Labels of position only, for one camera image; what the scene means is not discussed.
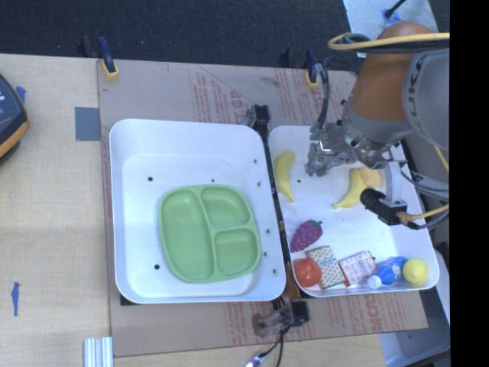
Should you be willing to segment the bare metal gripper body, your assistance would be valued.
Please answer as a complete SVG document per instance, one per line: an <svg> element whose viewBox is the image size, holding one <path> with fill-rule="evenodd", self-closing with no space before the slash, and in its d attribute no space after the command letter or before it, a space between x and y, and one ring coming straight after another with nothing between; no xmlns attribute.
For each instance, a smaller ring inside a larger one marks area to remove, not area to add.
<svg viewBox="0 0 489 367"><path fill-rule="evenodd" d="M405 122L336 122L325 125L317 144L323 157L352 154L368 169L384 169L387 152L405 136Z"/></svg>

